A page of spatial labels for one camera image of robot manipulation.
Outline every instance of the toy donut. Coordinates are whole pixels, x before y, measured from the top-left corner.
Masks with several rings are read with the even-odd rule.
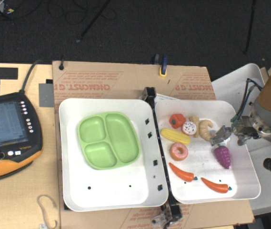
[[[197,132],[197,126],[194,124],[194,122],[186,121],[182,126],[182,132],[186,135],[195,135]]]
[[[181,161],[181,160],[184,160],[187,157],[188,149],[182,143],[175,143],[175,144],[171,145],[169,153],[170,153],[170,156],[175,161]]]

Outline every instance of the toy food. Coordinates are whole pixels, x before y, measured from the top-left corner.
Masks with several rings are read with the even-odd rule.
[[[210,120],[202,120],[199,124],[199,134],[206,141],[210,141],[212,138],[208,131],[208,127],[213,127],[213,124]]]
[[[184,160],[187,157],[188,149],[182,143],[175,143],[175,144],[171,145],[169,153],[170,153],[170,156],[175,161],[181,161],[181,160]]]
[[[195,138],[197,138],[199,136],[199,118],[197,116],[191,116],[189,117],[189,121],[193,122],[197,127],[197,131],[193,135]]]
[[[197,126],[194,122],[186,121],[182,126],[182,132],[186,135],[194,135],[197,132]]]
[[[215,156],[219,163],[226,169],[231,166],[230,151],[226,146],[219,146],[214,150]]]
[[[194,179],[193,173],[183,171],[183,170],[177,168],[174,164],[172,164],[170,162],[169,162],[169,166],[172,169],[172,171],[174,172],[174,174],[176,174],[182,180],[188,181],[188,182],[193,181],[193,179]]]
[[[206,186],[208,186],[210,189],[218,192],[218,193],[227,193],[230,187],[227,184],[218,184],[214,183],[212,181],[209,181],[208,179],[205,179],[201,177],[202,181],[205,183]]]
[[[161,129],[161,135],[175,143],[182,143],[184,145],[187,145],[191,142],[191,138],[186,134],[169,128]]]
[[[182,114],[173,114],[169,119],[169,123],[174,129],[181,127],[185,121],[186,118]]]

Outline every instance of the orange carrot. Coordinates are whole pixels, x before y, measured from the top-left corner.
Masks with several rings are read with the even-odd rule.
[[[172,169],[172,171],[182,180],[191,182],[194,179],[194,174],[190,172],[183,171],[179,168],[177,168],[174,164],[169,162],[169,166]]]
[[[218,184],[211,182],[203,177],[201,177],[202,181],[208,186],[210,189],[218,192],[218,193],[227,193],[229,190],[229,186],[227,184]]]

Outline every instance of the green plate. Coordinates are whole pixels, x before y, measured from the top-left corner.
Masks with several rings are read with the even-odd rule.
[[[78,124],[83,154],[95,169],[131,164],[141,153],[140,141],[130,119],[120,112],[86,117]]]

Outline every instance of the touchscreen display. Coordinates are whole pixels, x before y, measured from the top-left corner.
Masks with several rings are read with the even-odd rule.
[[[17,101],[0,104],[0,146],[28,140]]]

